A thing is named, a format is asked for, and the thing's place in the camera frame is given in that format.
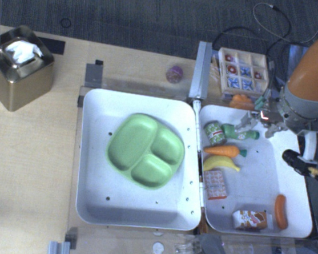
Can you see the orange patterned packet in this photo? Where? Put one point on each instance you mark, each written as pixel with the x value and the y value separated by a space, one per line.
pixel 215 185

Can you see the green divided plate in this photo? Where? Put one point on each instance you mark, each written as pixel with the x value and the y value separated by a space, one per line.
pixel 144 150

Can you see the yellow banana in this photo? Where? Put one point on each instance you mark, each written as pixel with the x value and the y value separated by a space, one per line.
pixel 219 162

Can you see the orange sausage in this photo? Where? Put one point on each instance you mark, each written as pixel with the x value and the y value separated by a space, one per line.
pixel 281 212

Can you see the black cylinder on white bracket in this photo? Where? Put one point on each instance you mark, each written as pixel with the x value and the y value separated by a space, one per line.
pixel 295 160

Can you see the green and white can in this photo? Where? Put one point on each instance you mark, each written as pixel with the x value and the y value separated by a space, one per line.
pixel 215 133

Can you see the wooden box of game tiles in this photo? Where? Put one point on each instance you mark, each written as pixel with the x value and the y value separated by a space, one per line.
pixel 243 73

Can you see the orange toy food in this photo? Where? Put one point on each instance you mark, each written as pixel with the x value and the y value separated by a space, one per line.
pixel 241 102

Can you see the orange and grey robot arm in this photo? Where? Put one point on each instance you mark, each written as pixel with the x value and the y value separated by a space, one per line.
pixel 312 70

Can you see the orange carrot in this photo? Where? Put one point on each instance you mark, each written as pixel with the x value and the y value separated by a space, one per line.
pixel 222 150

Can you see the orange and white carton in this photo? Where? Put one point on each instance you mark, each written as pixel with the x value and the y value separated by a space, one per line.
pixel 251 220

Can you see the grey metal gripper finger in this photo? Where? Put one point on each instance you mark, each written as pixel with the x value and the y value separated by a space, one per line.
pixel 246 122
pixel 273 132

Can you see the purple round toy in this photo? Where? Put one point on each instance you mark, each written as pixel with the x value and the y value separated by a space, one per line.
pixel 174 74

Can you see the white round disc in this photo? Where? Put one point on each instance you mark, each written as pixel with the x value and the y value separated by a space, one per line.
pixel 158 248

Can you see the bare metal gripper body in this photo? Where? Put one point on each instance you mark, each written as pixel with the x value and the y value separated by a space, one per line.
pixel 278 117

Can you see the green bottle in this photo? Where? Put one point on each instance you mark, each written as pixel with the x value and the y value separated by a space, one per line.
pixel 233 131

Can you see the white plastic tray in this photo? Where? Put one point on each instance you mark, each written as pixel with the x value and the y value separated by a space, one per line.
pixel 259 179
pixel 137 207

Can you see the gold tissue box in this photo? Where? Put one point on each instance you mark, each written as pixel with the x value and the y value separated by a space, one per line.
pixel 21 78

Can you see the clear plastic packet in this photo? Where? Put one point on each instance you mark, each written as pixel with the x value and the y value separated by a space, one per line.
pixel 187 250

